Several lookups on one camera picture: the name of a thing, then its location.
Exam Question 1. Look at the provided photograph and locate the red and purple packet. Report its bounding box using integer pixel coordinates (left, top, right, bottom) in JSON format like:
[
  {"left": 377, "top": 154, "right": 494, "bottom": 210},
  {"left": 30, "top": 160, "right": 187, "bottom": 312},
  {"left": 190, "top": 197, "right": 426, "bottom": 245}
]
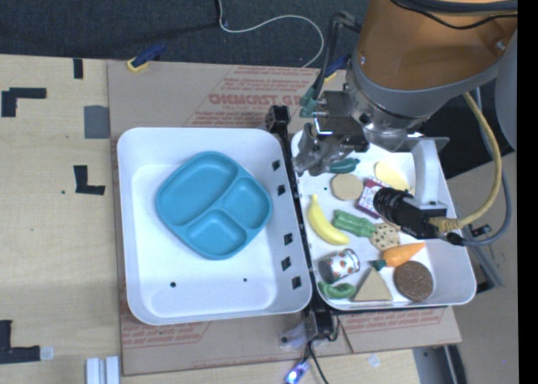
[{"left": 354, "top": 176, "right": 391, "bottom": 220}]

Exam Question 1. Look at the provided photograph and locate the tan triangular bread slice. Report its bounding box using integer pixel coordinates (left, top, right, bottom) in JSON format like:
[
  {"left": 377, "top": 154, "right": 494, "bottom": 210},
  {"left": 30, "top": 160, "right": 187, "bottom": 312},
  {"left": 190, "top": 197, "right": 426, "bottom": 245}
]
[{"left": 351, "top": 266, "right": 394, "bottom": 303}]

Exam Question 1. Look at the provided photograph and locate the white can strawberry print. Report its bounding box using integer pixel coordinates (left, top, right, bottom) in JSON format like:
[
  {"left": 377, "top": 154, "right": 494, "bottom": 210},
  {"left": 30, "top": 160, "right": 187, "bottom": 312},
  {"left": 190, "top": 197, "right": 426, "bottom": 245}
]
[{"left": 318, "top": 247, "right": 361, "bottom": 285}]

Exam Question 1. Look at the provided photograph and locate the green asparagus bundle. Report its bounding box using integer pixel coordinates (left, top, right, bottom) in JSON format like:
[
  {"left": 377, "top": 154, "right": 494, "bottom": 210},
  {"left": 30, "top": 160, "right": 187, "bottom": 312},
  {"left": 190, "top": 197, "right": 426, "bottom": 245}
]
[{"left": 332, "top": 209, "right": 377, "bottom": 238}]

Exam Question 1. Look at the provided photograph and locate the thin black rod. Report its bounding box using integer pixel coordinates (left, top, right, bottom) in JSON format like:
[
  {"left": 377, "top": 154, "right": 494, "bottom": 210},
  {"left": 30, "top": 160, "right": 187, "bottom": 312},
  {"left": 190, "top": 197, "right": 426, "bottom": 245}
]
[{"left": 278, "top": 129, "right": 322, "bottom": 317}]

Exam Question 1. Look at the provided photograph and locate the black block with wires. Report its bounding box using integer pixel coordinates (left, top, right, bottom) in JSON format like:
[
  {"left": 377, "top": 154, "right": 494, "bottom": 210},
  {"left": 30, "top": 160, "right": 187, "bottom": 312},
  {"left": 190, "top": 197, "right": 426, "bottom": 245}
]
[
  {"left": 303, "top": 309, "right": 338, "bottom": 342},
  {"left": 266, "top": 104, "right": 292, "bottom": 136}
]

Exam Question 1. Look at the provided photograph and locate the blue divided plate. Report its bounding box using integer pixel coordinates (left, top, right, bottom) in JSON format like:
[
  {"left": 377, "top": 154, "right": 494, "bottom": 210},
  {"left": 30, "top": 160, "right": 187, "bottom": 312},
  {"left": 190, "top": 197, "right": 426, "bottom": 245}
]
[{"left": 155, "top": 150, "right": 274, "bottom": 261}]

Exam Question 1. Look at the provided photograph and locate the black cylinder on white bracket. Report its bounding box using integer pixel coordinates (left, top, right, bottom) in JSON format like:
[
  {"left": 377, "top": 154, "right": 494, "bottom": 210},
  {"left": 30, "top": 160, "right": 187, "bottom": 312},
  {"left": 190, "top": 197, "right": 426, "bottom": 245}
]
[{"left": 371, "top": 137, "right": 450, "bottom": 242}]

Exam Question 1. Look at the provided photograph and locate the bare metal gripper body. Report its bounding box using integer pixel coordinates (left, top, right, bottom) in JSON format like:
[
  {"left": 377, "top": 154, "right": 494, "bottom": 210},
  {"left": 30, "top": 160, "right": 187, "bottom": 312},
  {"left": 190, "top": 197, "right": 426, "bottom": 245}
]
[{"left": 314, "top": 90, "right": 425, "bottom": 153}]

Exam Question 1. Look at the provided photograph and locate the brown round cookie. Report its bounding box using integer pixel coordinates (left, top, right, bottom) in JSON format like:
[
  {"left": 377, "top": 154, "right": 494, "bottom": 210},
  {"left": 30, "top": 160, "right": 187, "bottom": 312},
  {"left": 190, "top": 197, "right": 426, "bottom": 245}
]
[{"left": 393, "top": 260, "right": 435, "bottom": 303}]

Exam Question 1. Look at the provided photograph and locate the green pea pod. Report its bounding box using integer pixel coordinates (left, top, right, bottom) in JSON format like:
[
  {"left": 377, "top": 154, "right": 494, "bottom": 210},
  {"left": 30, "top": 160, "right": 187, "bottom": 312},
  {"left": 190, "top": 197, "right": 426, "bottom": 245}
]
[
  {"left": 316, "top": 281, "right": 358, "bottom": 300},
  {"left": 329, "top": 157, "right": 361, "bottom": 175}
]

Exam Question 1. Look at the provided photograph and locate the white plastic tray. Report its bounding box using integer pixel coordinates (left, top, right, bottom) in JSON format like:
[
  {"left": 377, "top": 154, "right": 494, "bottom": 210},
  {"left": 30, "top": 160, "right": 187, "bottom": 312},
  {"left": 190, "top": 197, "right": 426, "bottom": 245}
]
[
  {"left": 116, "top": 126, "right": 314, "bottom": 327},
  {"left": 290, "top": 128, "right": 478, "bottom": 313}
]

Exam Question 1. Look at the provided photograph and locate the tan round biscuit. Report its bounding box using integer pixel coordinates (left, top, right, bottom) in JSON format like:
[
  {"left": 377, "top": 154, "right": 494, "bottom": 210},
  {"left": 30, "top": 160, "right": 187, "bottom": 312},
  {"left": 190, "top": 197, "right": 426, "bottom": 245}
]
[{"left": 329, "top": 172, "right": 365, "bottom": 201}]

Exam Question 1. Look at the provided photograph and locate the orange carrot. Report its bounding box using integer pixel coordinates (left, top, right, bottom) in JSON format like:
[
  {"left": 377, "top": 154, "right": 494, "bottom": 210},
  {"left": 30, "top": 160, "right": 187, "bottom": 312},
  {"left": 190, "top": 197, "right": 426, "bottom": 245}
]
[{"left": 369, "top": 241, "right": 427, "bottom": 271}]

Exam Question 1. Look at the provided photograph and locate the yellow banana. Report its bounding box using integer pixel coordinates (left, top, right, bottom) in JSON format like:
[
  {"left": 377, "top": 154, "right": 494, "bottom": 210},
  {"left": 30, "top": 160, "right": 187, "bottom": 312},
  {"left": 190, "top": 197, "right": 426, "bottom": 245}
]
[{"left": 307, "top": 193, "right": 351, "bottom": 246}]

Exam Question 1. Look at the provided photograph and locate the brown cardboard board red print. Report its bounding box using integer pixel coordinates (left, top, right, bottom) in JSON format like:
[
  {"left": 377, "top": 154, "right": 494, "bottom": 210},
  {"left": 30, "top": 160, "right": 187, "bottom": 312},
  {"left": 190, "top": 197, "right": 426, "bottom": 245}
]
[{"left": 106, "top": 59, "right": 463, "bottom": 376}]

